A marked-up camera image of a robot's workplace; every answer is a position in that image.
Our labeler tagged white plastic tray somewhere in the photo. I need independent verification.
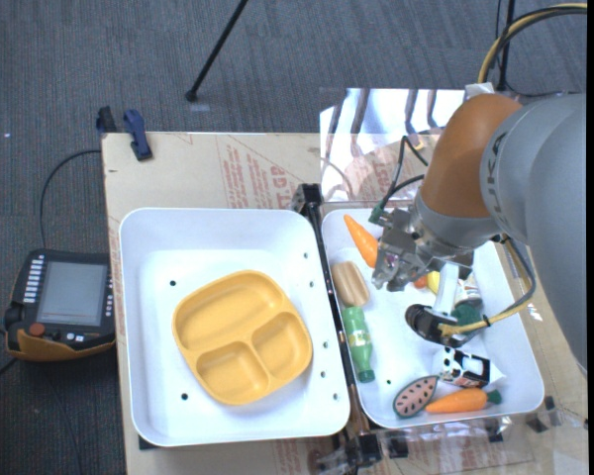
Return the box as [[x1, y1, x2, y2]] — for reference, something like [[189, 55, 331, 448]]
[[320, 207, 546, 430], [118, 207, 351, 448]]

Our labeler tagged yellow divided plate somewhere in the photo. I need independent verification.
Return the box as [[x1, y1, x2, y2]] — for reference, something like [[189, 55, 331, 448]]
[[171, 269, 314, 407]]

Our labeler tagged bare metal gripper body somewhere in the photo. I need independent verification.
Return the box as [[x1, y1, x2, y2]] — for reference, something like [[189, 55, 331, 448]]
[[377, 207, 476, 286]]

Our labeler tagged black block with thin wires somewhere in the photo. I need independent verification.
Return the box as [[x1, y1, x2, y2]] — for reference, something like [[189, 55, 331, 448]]
[[344, 431, 383, 466], [290, 182, 324, 213]]

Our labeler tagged watermelon slice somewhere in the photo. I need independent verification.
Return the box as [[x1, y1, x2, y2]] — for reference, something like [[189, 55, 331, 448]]
[[392, 374, 441, 420]]

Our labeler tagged orange carrot with green top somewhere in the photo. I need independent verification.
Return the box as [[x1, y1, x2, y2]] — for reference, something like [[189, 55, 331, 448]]
[[425, 387, 504, 416]]

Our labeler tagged tan hot dog bun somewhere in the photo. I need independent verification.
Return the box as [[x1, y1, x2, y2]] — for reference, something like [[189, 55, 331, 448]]
[[331, 260, 372, 309]]

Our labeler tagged green broccoli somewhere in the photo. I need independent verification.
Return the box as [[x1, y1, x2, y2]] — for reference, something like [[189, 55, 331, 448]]
[[449, 301, 484, 334]]

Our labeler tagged green bottle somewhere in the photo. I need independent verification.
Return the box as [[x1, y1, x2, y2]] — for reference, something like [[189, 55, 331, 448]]
[[341, 305, 377, 384]]

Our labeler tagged black and white carton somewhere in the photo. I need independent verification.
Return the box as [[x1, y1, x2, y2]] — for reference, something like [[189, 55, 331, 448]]
[[437, 345, 494, 390]]

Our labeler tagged brown cardboard board red print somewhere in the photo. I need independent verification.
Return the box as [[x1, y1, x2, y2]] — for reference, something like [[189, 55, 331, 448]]
[[101, 131, 588, 475]]

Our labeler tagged small white printed can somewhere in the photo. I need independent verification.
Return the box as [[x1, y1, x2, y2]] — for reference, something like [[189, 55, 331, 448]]
[[453, 271, 484, 308]]

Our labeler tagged black cylinder on white bracket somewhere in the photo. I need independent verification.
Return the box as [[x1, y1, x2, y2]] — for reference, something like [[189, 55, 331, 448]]
[[404, 261, 476, 348]]

